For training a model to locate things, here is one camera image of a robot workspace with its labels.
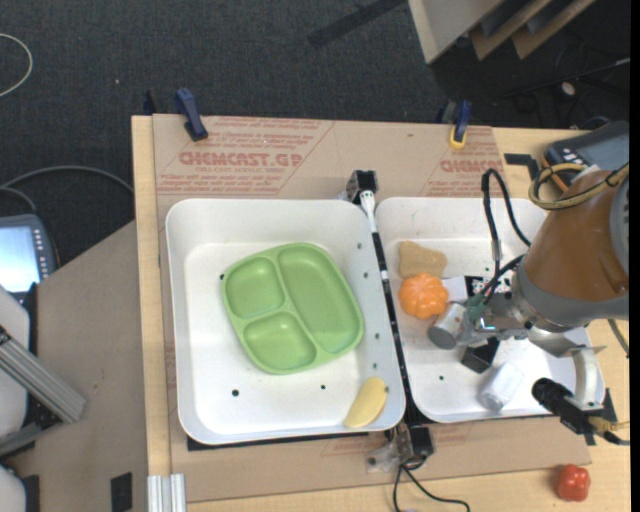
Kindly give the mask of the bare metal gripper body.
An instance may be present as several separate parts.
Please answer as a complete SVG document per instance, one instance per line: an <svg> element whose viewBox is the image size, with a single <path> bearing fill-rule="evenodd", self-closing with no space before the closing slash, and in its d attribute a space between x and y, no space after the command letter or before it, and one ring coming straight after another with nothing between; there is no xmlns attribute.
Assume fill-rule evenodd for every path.
<svg viewBox="0 0 640 512"><path fill-rule="evenodd" d="M527 339L556 358L599 354L606 346L593 345L584 326L561 326L536 316L519 295L494 294L479 297L477 335L480 339Z"/></svg>

